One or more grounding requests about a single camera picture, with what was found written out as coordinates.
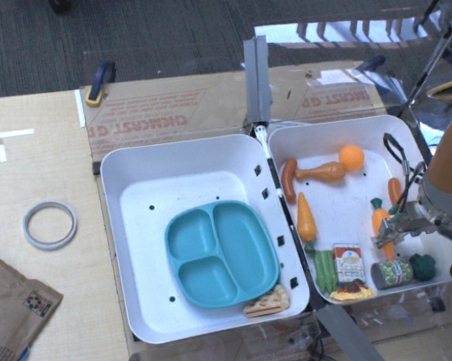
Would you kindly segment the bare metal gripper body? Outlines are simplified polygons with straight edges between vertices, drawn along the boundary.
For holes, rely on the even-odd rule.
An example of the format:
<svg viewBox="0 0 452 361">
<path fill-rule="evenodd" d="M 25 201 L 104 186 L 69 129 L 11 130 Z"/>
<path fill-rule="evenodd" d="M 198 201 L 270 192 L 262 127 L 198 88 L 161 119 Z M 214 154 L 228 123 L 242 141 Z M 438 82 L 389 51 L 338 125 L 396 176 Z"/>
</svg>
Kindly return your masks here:
<svg viewBox="0 0 452 361">
<path fill-rule="evenodd" d="M 452 193 L 437 188 L 421 189 L 418 199 L 407 203 L 395 225 L 400 235 L 437 232 L 452 241 Z"/>
</svg>

